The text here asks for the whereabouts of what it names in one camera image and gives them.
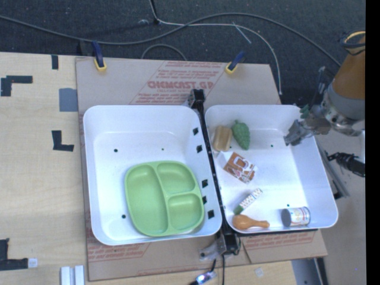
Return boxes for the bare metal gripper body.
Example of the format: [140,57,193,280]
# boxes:
[302,104,362,137]

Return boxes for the white plastic tray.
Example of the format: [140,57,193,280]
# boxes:
[83,104,223,246]
[204,104,339,235]

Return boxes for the green toy grapes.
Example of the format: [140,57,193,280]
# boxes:
[230,119,251,151]

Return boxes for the orange and white carton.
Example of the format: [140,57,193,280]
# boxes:
[217,151,258,185]

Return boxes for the tan toy bread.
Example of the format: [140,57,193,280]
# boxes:
[212,125,233,153]

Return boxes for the small white can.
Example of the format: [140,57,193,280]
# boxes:
[280,206,311,228]

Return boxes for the white bottle with green cap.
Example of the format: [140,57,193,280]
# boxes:
[233,187,264,216]

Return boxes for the thin black rod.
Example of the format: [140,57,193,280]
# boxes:
[196,101,236,245]

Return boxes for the orange toy chicken drumstick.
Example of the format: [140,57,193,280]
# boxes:
[232,214,271,232]

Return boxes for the green divided plate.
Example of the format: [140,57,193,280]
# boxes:
[123,160,206,238]

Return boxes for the brown cardboard board, red print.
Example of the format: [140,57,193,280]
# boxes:
[75,57,329,282]

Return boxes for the black cylinder on white bracket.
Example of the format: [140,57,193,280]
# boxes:
[326,129,366,178]

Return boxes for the black block with thin wires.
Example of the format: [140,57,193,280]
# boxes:
[216,232,242,255]
[188,88,207,110]

